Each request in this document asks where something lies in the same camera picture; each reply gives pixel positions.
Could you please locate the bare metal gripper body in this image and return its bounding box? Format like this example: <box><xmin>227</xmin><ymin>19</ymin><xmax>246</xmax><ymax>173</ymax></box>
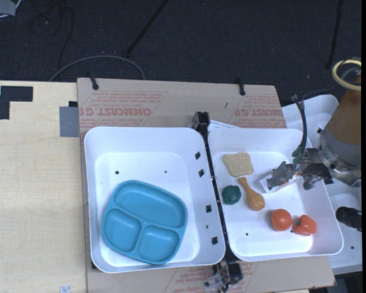
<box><xmin>298</xmin><ymin>147</ymin><xmax>362</xmax><ymax>187</ymax></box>

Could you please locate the tan chicken drumstick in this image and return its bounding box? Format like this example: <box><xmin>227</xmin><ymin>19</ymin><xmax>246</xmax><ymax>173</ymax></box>
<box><xmin>237</xmin><ymin>176</ymin><xmax>266</xmax><ymax>212</ymax></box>

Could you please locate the orange bell pepper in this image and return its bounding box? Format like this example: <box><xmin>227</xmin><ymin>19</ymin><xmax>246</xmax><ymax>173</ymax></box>
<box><xmin>292</xmin><ymin>214</ymin><xmax>317</xmax><ymax>236</ymax></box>

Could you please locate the beige bread slice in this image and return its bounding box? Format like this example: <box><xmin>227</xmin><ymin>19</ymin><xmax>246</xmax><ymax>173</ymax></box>
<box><xmin>222</xmin><ymin>151</ymin><xmax>254</xmax><ymax>178</ymax></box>

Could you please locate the orange tomato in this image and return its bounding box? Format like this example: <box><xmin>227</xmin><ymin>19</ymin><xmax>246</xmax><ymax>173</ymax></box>
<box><xmin>270</xmin><ymin>208</ymin><xmax>293</xmax><ymax>232</ymax></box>

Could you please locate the green broccoli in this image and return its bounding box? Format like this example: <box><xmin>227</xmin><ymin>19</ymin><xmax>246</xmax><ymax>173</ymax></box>
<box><xmin>221</xmin><ymin>184</ymin><xmax>242</xmax><ymax>206</ymax></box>

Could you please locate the thin black rod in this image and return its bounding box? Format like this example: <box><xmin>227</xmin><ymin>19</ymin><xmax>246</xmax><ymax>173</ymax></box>
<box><xmin>200</xmin><ymin>123</ymin><xmax>236</xmax><ymax>266</ymax></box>

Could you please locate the white plastic tray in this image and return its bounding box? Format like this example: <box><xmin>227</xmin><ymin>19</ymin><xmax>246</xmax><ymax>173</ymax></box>
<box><xmin>207</xmin><ymin>127</ymin><xmax>345</xmax><ymax>262</ymax></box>
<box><xmin>84</xmin><ymin>126</ymin><xmax>226</xmax><ymax>274</ymax></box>

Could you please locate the white paper slip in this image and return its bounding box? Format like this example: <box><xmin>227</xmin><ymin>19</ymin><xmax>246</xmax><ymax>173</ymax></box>
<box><xmin>209</xmin><ymin>120</ymin><xmax>242</xmax><ymax>130</ymax></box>

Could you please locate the brown cardboard board red print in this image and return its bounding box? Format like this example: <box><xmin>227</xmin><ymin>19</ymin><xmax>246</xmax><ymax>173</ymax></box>
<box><xmin>76</xmin><ymin>77</ymin><xmax>337</xmax><ymax>293</ymax></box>

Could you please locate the blue divided plate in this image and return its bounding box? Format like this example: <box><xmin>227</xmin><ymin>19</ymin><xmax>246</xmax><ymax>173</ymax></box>
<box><xmin>101</xmin><ymin>179</ymin><xmax>188</xmax><ymax>266</ymax></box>

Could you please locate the black cylinder on white bracket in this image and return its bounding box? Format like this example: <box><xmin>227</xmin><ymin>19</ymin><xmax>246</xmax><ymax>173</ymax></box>
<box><xmin>335</xmin><ymin>205</ymin><xmax>362</xmax><ymax>232</ymax></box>

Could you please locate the black block with wires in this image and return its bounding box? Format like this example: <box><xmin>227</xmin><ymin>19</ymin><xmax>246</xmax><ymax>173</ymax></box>
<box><xmin>225</xmin><ymin>262</ymin><xmax>243</xmax><ymax>285</ymax></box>
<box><xmin>190</xmin><ymin>111</ymin><xmax>211</xmax><ymax>131</ymax></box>

